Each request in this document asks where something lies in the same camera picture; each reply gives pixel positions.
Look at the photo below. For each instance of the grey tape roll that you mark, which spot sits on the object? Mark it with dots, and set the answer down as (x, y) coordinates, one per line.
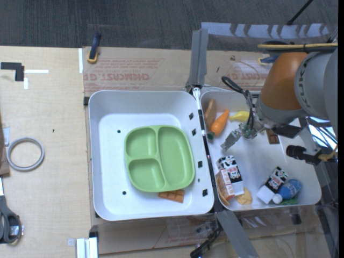
(10, 154)

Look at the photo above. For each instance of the cow print milk carton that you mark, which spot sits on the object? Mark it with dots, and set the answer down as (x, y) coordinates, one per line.
(232, 171)
(274, 183)

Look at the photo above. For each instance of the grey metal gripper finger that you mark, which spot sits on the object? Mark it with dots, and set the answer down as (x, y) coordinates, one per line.
(233, 143)
(228, 139)

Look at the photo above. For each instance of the green divided plate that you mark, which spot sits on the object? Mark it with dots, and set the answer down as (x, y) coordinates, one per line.
(172, 149)

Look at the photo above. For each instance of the black cylinder on white bracket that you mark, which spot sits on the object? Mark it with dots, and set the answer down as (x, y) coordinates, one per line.
(309, 154)

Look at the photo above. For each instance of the white plastic tray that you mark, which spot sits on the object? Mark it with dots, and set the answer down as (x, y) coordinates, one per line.
(113, 149)
(258, 160)

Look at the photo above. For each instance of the green flat toy leaf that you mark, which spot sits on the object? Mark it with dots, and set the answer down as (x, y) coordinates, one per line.
(291, 201)

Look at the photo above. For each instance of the orange-brown biscuit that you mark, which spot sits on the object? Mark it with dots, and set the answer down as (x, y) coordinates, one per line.
(173, 196)

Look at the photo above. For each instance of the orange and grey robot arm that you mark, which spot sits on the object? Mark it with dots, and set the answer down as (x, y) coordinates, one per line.
(293, 87)

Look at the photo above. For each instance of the orange carton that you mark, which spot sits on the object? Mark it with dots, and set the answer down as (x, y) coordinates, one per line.
(225, 187)

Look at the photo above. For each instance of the blue bottle with white cap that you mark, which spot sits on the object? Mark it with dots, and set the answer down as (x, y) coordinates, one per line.
(290, 188)

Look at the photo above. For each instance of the brown bread slice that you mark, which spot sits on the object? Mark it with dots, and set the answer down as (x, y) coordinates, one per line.
(210, 114)

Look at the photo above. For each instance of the brown cardboard board, red print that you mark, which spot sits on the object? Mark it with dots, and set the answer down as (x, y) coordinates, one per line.
(139, 74)

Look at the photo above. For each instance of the yellow curved toy food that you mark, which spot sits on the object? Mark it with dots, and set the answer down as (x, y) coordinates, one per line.
(222, 199)

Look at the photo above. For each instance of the yellow banana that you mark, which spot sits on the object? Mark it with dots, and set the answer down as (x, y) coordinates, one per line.
(240, 115)

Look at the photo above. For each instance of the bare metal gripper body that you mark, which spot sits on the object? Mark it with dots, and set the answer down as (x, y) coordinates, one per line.
(255, 125)

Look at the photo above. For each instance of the orange carrot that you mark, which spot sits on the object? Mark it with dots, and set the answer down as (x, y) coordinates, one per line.
(219, 124)

